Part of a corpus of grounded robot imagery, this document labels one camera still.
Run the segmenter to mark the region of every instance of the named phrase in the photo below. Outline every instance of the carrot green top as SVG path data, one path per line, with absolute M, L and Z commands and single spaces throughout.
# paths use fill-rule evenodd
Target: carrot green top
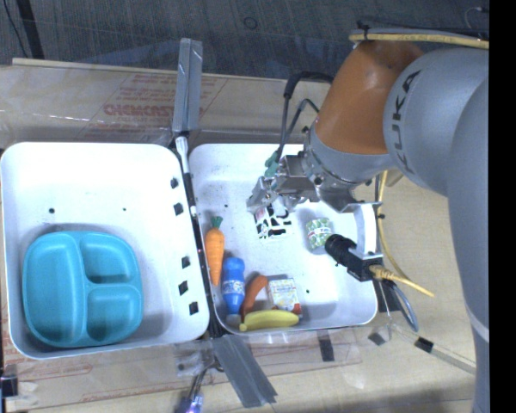
M 219 216 L 215 216 L 212 218 L 212 228 L 219 228 L 220 225 L 222 224 L 222 219 L 221 217 Z

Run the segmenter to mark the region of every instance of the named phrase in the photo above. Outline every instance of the small box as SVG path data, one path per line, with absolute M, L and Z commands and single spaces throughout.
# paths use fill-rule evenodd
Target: small box
M 270 280 L 267 284 L 267 297 L 274 309 L 291 311 L 302 316 L 294 279 Z

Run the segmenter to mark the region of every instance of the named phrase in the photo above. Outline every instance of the blue bottle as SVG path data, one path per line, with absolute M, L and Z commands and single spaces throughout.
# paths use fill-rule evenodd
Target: blue bottle
M 238 257 L 224 259 L 222 266 L 222 296 L 229 315 L 239 313 L 244 300 L 244 262 Z

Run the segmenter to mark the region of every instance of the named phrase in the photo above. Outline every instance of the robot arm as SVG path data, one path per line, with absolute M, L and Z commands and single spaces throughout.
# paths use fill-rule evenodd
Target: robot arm
M 476 347 L 474 411 L 488 413 L 488 52 L 422 53 L 407 41 L 363 41 L 340 68 L 297 156 L 283 157 L 247 200 L 291 211 L 322 200 L 340 213 L 384 170 L 448 198 L 451 233 Z

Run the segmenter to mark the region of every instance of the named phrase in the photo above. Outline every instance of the white plastic tub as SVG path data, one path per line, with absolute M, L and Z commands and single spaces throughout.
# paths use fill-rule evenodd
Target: white plastic tub
M 174 153 L 159 145 L 20 143 L 3 154 L 0 175 L 9 334 L 23 354 L 57 358 L 185 342 L 205 332 L 210 312 Z M 38 236 L 82 230 L 107 232 L 132 246 L 143 321 L 116 344 L 53 348 L 26 325 L 23 258 Z
M 337 213 L 324 203 L 305 202 L 291 215 L 292 234 L 279 239 L 259 239 L 255 220 L 247 211 L 246 200 L 264 162 L 277 145 L 204 144 L 189 157 L 193 173 L 193 190 L 201 230 L 211 227 L 211 217 L 224 220 L 225 253 L 245 262 L 245 276 L 260 273 L 268 278 L 293 278 L 303 310 L 298 324 L 287 331 L 320 330 L 367 324 L 377 313 L 378 301 L 372 281 L 359 282 L 346 268 L 335 266 L 335 260 L 323 251 L 311 250 L 307 241 L 306 222 L 329 218 L 334 233 L 357 240 L 357 227 L 351 213 Z M 285 154 L 296 154 L 301 145 L 286 145 Z M 220 286 L 212 287 L 214 310 L 224 327 L 233 333 L 237 328 L 226 322 L 227 307 Z M 271 307 L 266 290 L 256 299 L 255 309 Z M 256 330 L 244 335 L 261 333 Z

